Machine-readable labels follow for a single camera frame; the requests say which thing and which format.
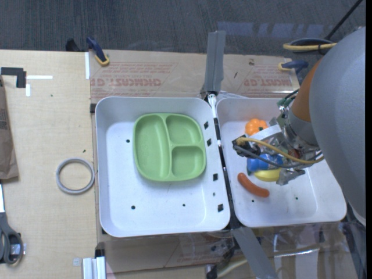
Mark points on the blue toy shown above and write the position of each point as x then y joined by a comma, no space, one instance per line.
255,164

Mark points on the thin black and white rod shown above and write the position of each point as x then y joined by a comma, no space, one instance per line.
218,144

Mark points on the grey scissors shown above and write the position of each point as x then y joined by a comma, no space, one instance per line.
8,237

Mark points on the yellow toy lemon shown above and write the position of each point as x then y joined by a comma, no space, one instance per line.
268,175

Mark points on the green divided plate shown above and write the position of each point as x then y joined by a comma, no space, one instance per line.
157,150

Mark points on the brown paper bag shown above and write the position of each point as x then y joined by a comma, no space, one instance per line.
5,144

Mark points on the white plastic tray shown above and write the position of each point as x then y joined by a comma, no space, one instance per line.
162,208
290,208

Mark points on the grey tape roll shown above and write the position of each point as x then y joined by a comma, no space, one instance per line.
59,182

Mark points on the brown cardboard board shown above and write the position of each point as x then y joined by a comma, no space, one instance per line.
180,74

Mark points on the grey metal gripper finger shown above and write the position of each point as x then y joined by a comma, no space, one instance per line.
289,177

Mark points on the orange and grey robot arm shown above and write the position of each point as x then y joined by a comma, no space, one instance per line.
337,103

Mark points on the orange toy sausage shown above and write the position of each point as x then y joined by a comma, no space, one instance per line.
251,186

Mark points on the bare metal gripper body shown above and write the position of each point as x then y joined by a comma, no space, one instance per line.
296,147

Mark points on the orange toy pumpkin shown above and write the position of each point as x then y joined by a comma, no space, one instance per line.
253,126

